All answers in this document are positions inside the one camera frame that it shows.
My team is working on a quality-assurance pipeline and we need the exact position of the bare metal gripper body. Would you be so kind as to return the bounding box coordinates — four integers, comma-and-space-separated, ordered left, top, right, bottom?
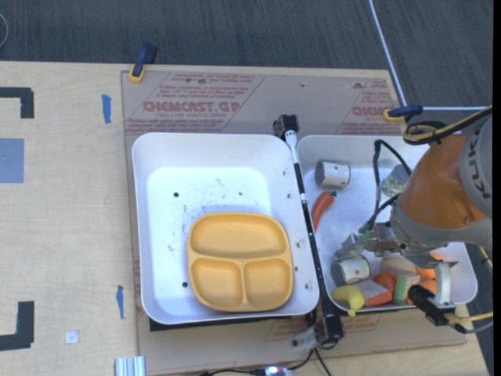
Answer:
362, 221, 405, 258

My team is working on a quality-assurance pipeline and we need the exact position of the white can with orange dots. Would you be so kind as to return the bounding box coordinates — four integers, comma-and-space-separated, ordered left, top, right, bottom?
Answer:
314, 159, 351, 190
330, 254, 371, 287

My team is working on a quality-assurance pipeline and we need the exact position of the white plastic tray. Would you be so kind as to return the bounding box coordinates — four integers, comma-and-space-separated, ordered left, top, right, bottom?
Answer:
296, 134, 479, 314
131, 132, 320, 326

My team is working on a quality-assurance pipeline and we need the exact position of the tan bread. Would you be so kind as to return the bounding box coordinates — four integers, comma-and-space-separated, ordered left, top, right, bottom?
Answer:
380, 254, 418, 278

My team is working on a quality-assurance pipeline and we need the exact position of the yellow banana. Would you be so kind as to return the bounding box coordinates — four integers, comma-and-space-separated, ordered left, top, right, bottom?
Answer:
330, 284, 366, 318

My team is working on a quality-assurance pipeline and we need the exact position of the orange carrot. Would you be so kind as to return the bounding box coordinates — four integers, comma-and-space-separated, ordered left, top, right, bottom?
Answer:
310, 190, 338, 233

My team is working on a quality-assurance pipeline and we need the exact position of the orange and white carton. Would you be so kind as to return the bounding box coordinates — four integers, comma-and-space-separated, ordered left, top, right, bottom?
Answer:
354, 278, 394, 309

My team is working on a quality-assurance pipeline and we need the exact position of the green and tan sandwich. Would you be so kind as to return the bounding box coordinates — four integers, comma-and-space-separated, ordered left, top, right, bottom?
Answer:
392, 273, 422, 306

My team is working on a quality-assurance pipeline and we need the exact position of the orange round toy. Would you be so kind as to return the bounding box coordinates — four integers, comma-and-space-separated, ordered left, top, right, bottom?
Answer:
415, 266, 438, 295

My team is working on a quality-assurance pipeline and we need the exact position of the green and white patterned cup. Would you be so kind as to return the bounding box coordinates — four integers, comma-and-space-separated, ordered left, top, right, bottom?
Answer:
380, 164, 412, 197

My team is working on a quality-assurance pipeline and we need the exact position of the thin black and white rod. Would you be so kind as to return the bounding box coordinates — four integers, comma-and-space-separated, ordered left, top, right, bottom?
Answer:
285, 130, 334, 317

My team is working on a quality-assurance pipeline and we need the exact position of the yellow divided plate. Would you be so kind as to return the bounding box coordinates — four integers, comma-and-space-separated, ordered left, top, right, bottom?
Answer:
186, 211, 295, 313

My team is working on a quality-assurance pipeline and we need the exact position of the brown cardboard board red print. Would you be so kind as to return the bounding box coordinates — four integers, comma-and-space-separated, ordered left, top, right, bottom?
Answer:
120, 65, 469, 372

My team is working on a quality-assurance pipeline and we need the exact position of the black cylinder on white bracket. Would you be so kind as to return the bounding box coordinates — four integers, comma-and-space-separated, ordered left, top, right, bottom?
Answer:
406, 262, 457, 327

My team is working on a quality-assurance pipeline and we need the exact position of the black block with thin wires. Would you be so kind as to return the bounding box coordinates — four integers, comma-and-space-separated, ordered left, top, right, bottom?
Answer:
272, 114, 301, 139
319, 313, 346, 345

